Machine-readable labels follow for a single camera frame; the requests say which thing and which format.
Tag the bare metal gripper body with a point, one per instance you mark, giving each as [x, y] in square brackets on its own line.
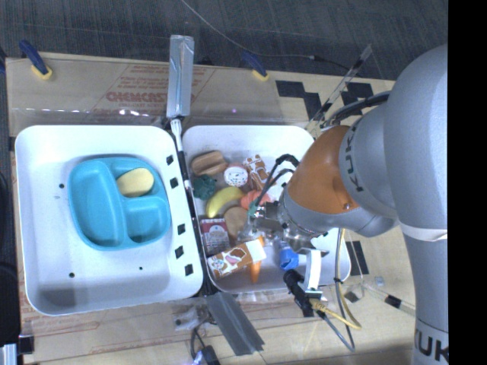
[272, 219]

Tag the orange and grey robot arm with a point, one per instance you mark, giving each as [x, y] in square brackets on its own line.
[414, 135]

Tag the orange round toy fruit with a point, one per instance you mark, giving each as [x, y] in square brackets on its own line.
[254, 199]

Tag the brown round biscuit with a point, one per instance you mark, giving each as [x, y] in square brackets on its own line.
[235, 221]

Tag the brown gingerbread biscuit packet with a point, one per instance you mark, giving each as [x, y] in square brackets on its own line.
[258, 169]

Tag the yellow banana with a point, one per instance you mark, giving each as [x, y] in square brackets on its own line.
[222, 200]

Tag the orange and white carton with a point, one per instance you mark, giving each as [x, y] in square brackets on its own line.
[236, 259]

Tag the red and white packet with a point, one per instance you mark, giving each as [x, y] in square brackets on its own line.
[214, 237]

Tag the green broccoli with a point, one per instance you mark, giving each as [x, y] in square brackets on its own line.
[204, 187]

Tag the white plastic tray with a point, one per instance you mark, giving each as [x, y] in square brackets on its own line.
[42, 204]
[247, 139]

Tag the brown hot dog bun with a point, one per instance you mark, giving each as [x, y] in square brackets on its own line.
[207, 162]

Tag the thin black and white rod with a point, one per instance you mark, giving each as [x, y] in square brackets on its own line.
[182, 154]

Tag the yellow oval bread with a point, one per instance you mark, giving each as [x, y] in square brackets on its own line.
[135, 182]

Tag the blue divided plate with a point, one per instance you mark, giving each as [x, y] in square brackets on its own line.
[95, 204]

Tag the brown cardboard board red print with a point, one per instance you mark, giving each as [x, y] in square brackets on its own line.
[114, 86]

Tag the black cylinder on white bracket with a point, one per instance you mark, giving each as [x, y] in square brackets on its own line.
[314, 268]

